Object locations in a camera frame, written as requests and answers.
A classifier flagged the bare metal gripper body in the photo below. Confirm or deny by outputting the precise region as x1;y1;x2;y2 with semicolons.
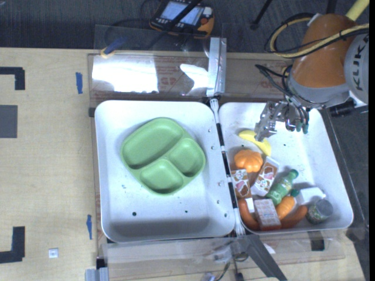
259;100;294;128

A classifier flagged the yellow banana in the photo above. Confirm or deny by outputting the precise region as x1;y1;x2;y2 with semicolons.
237;129;272;157

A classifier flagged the orange pumpkin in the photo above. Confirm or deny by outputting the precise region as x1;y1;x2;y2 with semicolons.
233;149;264;174

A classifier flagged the white and brown carton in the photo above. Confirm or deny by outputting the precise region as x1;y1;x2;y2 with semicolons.
250;156;280;197
230;169;253;200

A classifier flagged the white plastic tray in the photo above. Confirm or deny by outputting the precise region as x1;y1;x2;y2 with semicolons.
94;99;237;244
218;101;354;236

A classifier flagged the green plastic bottle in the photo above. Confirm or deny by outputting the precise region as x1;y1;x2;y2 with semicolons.
265;169;300;207

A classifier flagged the orange carrot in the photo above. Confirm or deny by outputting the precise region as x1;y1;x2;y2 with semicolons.
275;189;301;221

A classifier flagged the pink carton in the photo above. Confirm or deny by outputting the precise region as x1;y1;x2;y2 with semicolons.
253;198;282;232

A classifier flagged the orange sausage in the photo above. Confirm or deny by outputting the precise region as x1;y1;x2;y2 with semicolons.
279;204;309;229
237;198;261;231

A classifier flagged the green can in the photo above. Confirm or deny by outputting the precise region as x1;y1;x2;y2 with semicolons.
305;198;335;225

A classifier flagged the green divided plate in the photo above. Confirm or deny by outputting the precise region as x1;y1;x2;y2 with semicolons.
120;116;207;196

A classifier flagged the black cylinder on white bracket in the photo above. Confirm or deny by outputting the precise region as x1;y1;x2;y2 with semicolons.
329;97;368;117

